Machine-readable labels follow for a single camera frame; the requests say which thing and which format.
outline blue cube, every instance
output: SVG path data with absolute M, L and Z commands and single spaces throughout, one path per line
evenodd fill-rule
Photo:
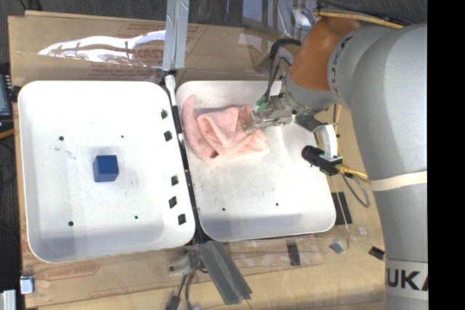
M 95 182 L 112 182 L 119 175 L 116 155 L 98 155 L 92 165 Z

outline white band on robot arm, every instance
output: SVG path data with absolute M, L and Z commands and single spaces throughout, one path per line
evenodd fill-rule
M 400 174 L 399 176 L 389 177 L 388 179 L 378 179 L 370 181 L 372 191 L 386 191 L 399 189 L 400 187 L 427 184 L 428 171 L 415 172 L 412 174 Z

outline pink towel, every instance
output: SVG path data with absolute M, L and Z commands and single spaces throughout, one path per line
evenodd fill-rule
M 264 156 L 270 152 L 267 135 L 261 129 L 251 134 L 244 131 L 251 110 L 244 105 L 198 114 L 195 97 L 190 96 L 181 113 L 186 140 L 195 154 L 207 163 Z

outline cardboard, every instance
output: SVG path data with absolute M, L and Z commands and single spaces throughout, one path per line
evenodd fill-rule
M 47 57 L 37 53 L 52 44 L 87 36 L 126 38 L 160 30 L 163 22 L 30 11 L 24 17 L 9 17 L 8 21 L 11 73 L 15 86 L 21 87 L 40 79 L 154 78 L 152 70 L 148 73 L 147 68 L 140 66 L 113 64 L 111 68 L 102 69 L 105 62 L 94 64 L 92 61 Z M 178 85 L 191 80 L 267 79 L 267 72 L 257 70 L 255 62 L 267 59 L 270 37 L 254 35 L 257 38 L 250 39 L 249 36 L 250 33 L 247 34 L 243 28 L 190 25 L 186 69 L 178 72 Z M 159 45 L 155 47 L 155 44 L 149 49 L 157 53 L 160 51 Z M 147 66 L 161 65 L 162 54 L 147 52 L 141 56 Z M 23 274 L 36 278 L 36 290 L 25 295 L 26 308 L 164 309 L 181 281 L 179 275 L 169 271 L 169 262 L 183 257 L 186 250 L 192 248 L 63 264 L 48 264 L 33 255 L 28 246 L 25 225 L 17 105 L 13 105 L 13 110 Z M 322 113 L 320 120 L 330 120 L 331 114 Z M 349 159 L 351 167 L 362 171 L 350 114 L 344 111 L 339 133 L 342 153 Z M 384 247 L 376 206 L 363 208 L 357 204 L 340 177 L 329 179 L 329 184 L 332 192 L 346 193 L 353 224 L 311 236 L 228 245 L 231 256 L 252 287 L 251 305 L 254 309 L 268 309 L 272 303 L 282 309 L 304 309 L 303 306 L 307 305 L 382 301 L 384 263 L 368 255 L 372 245 L 380 249 Z M 293 266 L 289 255 L 289 240 L 295 243 L 300 253 L 298 266 Z M 334 240 L 341 243 L 346 250 L 344 253 L 337 255 L 329 248 Z M 205 274 L 196 276 L 192 300 L 202 306 L 222 306 L 218 292 Z M 249 309 L 249 305 L 243 303 L 237 309 Z

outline transparent plastic sheet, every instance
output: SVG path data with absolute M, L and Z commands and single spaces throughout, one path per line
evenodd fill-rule
M 108 8 L 102 1 L 94 0 L 91 5 L 76 0 L 70 7 L 44 0 L 49 12 L 15 17 L 9 23 L 13 84 L 21 87 L 29 81 L 55 79 L 159 82 L 166 0 L 109 0 L 111 14 L 103 11 Z M 178 71 L 178 85 L 191 80 L 268 79 L 269 68 L 264 62 L 272 43 L 282 37 L 303 40 L 315 21 L 315 7 L 315 0 L 191 0 L 186 69 Z M 290 61 L 295 52 L 293 48 L 280 50 Z M 328 111 L 321 117 L 331 114 Z M 344 112 L 342 116 L 341 149 L 351 167 L 361 169 L 350 117 Z M 253 290 L 252 299 L 243 303 L 245 309 L 382 300 L 384 263 L 369 254 L 373 246 L 383 248 L 376 206 L 358 204 L 338 176 L 328 183 L 332 193 L 345 194 L 352 223 L 345 221 L 328 232 L 310 236 L 227 244 Z M 24 274 L 36 277 L 36 291 L 26 295 L 28 308 L 163 290 L 175 293 L 182 275 L 171 272 L 170 263 L 195 250 L 187 246 L 47 264 L 28 249 L 24 215 L 21 224 Z M 299 264 L 290 254 L 295 250 Z M 192 303 L 201 309 L 226 307 L 212 293 L 215 288 L 208 275 L 197 273 L 191 286 Z M 163 309 L 166 299 L 165 295 L 164 302 L 155 308 Z

